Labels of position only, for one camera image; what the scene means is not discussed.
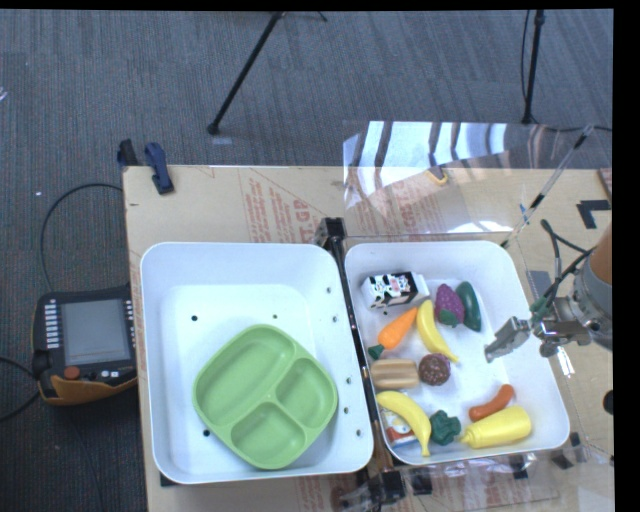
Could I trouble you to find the dark green toy vegetable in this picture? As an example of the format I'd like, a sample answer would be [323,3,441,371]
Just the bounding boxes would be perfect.
[454,280,483,333]

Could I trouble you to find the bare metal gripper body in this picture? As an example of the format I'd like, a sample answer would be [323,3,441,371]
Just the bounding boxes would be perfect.
[530,294,615,359]

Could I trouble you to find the brown round biscuit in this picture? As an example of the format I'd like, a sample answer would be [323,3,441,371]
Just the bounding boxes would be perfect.
[417,352,452,387]

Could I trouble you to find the white plastic tray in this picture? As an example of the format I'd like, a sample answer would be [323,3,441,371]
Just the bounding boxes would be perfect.
[343,239,571,467]
[139,241,375,485]

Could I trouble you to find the orange carrot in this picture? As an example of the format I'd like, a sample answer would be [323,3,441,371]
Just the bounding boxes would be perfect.
[367,306,419,361]

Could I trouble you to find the yellow banana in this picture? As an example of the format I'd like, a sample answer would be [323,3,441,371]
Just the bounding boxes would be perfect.
[375,390,433,458]
[415,298,460,365]

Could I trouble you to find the red and white can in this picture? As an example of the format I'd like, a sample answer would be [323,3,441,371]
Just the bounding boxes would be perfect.
[379,407,419,446]

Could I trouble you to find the black and white milk carton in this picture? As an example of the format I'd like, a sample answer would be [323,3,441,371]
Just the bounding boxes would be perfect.
[360,271,430,311]

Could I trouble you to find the brown cardboard board red print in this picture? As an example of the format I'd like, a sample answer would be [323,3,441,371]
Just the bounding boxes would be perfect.
[122,164,615,512]

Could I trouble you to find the green divided plate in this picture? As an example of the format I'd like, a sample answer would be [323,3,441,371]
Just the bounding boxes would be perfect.
[191,323,340,471]

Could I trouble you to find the tan toy bread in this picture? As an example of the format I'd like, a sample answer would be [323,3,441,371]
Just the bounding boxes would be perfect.
[370,357,420,391]

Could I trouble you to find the thin black rod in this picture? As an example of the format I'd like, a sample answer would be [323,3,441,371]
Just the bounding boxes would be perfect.
[329,234,394,474]

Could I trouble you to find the black tripod stand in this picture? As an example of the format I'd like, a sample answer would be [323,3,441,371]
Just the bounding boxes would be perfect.
[207,9,329,136]
[519,9,547,126]

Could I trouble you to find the green broccoli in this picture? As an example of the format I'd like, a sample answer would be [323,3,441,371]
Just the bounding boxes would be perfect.
[428,409,463,447]

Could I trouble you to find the orange sausage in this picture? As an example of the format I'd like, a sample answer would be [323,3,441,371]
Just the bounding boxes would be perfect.
[468,383,516,423]

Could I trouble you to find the yellow squeeze bottle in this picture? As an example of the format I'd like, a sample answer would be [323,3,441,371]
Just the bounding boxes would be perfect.
[458,404,533,450]

